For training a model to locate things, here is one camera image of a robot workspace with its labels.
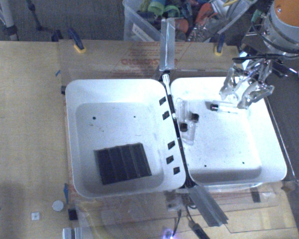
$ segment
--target black rectangular object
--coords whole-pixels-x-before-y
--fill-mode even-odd
[[[141,143],[95,150],[103,185],[151,176]]]

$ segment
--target plastic bin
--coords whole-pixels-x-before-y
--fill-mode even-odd
[[[124,26],[124,41],[159,41],[159,31],[154,28],[149,22],[140,17],[137,14],[139,7],[143,0],[123,0],[124,14],[125,14],[125,26]],[[226,0],[217,1],[223,14],[228,10],[227,7],[223,7]],[[241,0],[237,8],[234,10],[232,20],[219,33],[224,32],[234,22],[236,22],[257,0]]]

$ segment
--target transparent plastic sheet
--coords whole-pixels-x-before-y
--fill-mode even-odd
[[[209,191],[230,218],[226,225],[228,231],[238,233],[261,230],[264,224],[257,220],[257,216],[252,215],[250,218],[255,220],[254,223],[238,223],[237,213],[253,212],[261,215],[263,212],[267,213],[270,210],[268,208],[278,209],[280,205],[286,207],[285,201],[281,203],[281,198],[286,198],[281,184],[263,184],[254,188],[251,188],[252,185],[213,186]],[[202,228],[208,227],[184,189],[75,201],[84,239],[164,238],[164,235],[175,229],[177,210],[181,210],[177,233],[191,231],[185,206],[189,207],[190,215],[196,223]],[[292,222],[281,222],[283,219],[275,222],[272,229],[292,227]]]

